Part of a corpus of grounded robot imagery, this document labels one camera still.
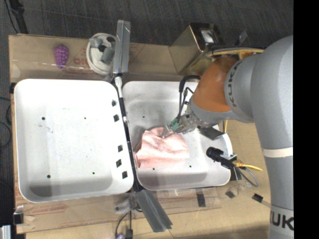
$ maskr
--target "bin containing pink cloth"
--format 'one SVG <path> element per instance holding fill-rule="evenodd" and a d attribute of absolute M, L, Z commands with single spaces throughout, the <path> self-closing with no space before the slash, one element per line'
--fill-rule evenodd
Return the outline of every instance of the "bin containing pink cloth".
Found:
<path fill-rule="evenodd" d="M 230 170 L 213 162 L 206 150 L 213 146 L 232 153 L 227 134 L 214 141 L 196 130 L 170 136 L 167 142 L 158 137 L 159 127 L 178 113 L 178 86 L 179 82 L 132 81 L 123 87 L 138 180 L 153 191 L 224 185 L 230 179 Z M 194 82 L 185 85 L 192 90 L 196 86 Z"/>

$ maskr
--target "dark floor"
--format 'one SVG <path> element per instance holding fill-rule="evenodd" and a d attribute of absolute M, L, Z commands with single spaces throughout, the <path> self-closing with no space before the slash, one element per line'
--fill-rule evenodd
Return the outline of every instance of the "dark floor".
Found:
<path fill-rule="evenodd" d="M 118 19 L 132 24 L 131 42 L 169 45 L 190 22 L 215 23 L 234 40 L 244 29 L 254 46 L 293 34 L 294 0 L 20 0 L 30 34 L 89 38 L 114 34 Z M 9 97 L 8 35 L 15 34 L 0 0 L 0 96 Z M 0 99 L 0 144 L 9 137 L 8 101 Z M 0 227 L 11 223 L 12 147 L 0 147 Z"/>

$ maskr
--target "black pole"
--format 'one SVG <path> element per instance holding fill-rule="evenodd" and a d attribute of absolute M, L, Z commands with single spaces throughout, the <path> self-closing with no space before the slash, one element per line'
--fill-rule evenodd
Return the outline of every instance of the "black pole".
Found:
<path fill-rule="evenodd" d="M 18 27 L 22 34 L 28 34 L 28 29 L 26 28 L 26 24 L 23 18 L 24 8 L 23 5 L 20 4 L 19 0 L 9 0 L 11 11 L 15 16 L 16 22 L 18 23 Z"/>

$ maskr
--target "folded towel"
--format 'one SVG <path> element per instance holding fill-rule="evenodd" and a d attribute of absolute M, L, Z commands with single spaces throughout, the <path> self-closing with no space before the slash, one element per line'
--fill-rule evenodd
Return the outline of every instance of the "folded towel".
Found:
<path fill-rule="evenodd" d="M 163 127 L 146 130 L 135 148 L 135 159 L 139 168 L 171 166 L 189 158 L 187 144 L 180 134 L 162 138 Z"/>

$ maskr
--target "cardboard surface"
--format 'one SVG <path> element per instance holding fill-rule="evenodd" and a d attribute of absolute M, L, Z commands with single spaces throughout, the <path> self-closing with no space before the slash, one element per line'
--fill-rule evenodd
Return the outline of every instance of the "cardboard surface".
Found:
<path fill-rule="evenodd" d="M 61 71 L 54 65 L 52 48 L 61 42 L 72 47 L 73 59 L 80 71 Z M 18 82 L 26 78 L 88 79 L 99 80 L 100 76 L 87 68 L 81 60 L 88 40 L 31 35 L 9 37 L 10 79 Z M 161 45 L 135 44 L 130 46 L 130 80 L 171 80 L 179 81 L 168 47 Z M 24 223 L 17 226 L 17 232 L 27 233 L 27 238 L 114 238 L 115 227 L 121 214 L 115 213 L 115 205 L 127 194 L 74 199 L 51 203 L 35 204 L 23 198 L 18 189 L 16 137 L 14 120 L 14 99 L 12 105 L 12 142 L 15 175 L 15 206 L 23 206 Z M 231 182 L 223 187 L 201 189 L 205 207 L 199 207 L 195 189 L 157 192 L 157 198 L 173 222 L 172 230 L 153 233 L 143 213 L 134 213 L 134 238 L 201 238 L 214 235 L 216 238 L 266 238 L 270 209 L 252 199 L 254 193 L 270 202 L 268 174 L 261 153 L 254 124 L 237 121 L 228 123 L 229 137 L 239 158 L 249 164 L 260 166 L 264 172 L 254 172 L 260 187 L 253 188 L 245 181 Z M 234 198 L 225 193 L 231 191 Z"/>

